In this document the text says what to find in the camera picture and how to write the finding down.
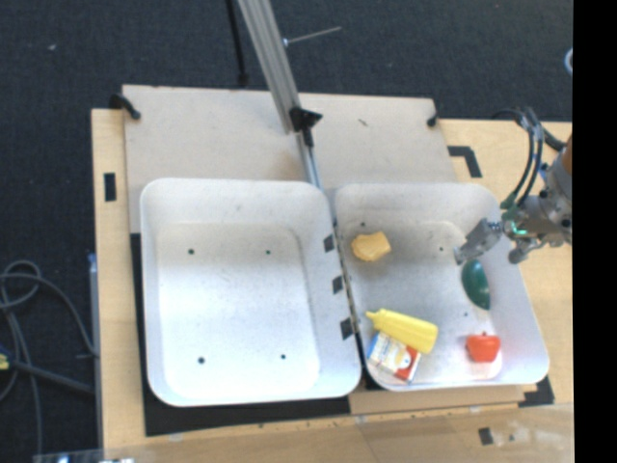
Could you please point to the yellow toy food piece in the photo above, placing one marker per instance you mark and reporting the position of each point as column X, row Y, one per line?
column 370, row 247

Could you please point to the pale wood flat board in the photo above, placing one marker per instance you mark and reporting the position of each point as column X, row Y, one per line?
column 217, row 133

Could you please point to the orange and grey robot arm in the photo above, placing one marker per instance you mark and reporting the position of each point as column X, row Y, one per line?
column 567, row 164

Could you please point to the white red and blue carton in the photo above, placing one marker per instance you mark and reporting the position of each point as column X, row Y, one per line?
column 393, row 359

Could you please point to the orange toy bell pepper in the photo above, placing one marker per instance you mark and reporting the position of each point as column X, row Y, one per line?
column 483, row 347

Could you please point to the thin black and white rod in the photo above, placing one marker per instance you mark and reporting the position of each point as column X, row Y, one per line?
column 348, row 287

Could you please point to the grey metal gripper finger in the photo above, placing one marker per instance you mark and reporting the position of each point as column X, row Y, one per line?
column 521, row 251
column 479, row 239

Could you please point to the white plastic tray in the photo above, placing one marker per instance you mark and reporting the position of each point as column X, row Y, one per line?
column 424, row 287
column 236, row 302

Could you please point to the dark green rounded toy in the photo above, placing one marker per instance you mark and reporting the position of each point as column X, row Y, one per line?
column 476, row 285

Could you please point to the yellow mustard bottle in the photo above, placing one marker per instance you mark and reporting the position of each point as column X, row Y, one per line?
column 407, row 330

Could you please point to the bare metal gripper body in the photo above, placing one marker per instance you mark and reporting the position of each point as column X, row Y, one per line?
column 549, row 212

